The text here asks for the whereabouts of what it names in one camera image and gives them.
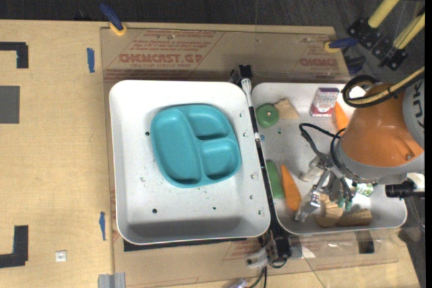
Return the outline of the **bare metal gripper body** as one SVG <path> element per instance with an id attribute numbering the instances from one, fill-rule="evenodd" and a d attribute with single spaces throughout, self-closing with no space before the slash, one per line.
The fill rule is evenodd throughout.
<path id="1" fill-rule="evenodd" d="M 331 183 L 335 178 L 340 178 L 343 187 L 343 200 L 352 200 L 353 193 L 348 185 L 348 182 L 342 172 L 336 167 L 336 165 L 330 160 L 327 155 L 317 155 L 318 159 L 317 167 L 322 169 L 323 172 L 315 184 L 315 190 L 322 194 L 329 196 L 329 183 Z"/>

